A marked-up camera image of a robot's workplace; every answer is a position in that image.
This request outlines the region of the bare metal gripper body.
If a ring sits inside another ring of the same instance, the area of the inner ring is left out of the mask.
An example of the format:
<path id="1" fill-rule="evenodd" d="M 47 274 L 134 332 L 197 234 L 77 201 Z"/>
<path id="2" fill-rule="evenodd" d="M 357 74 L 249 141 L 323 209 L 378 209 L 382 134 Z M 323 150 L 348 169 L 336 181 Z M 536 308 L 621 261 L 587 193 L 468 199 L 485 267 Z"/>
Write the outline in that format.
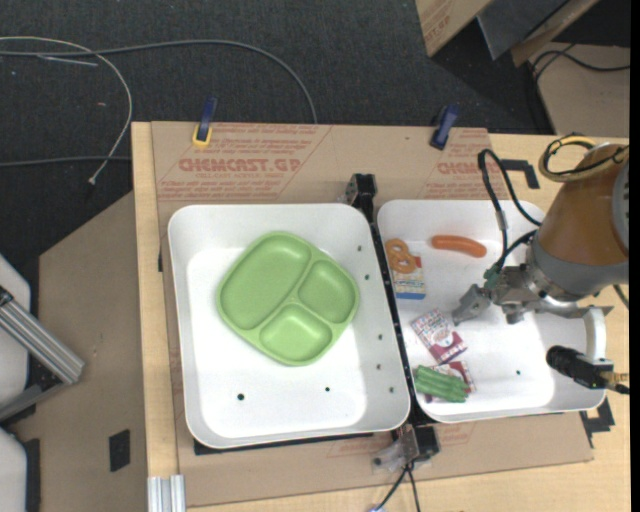
<path id="1" fill-rule="evenodd" d="M 506 266 L 491 292 L 491 300 L 505 314 L 550 311 L 555 307 L 552 290 L 552 282 L 533 264 Z"/>

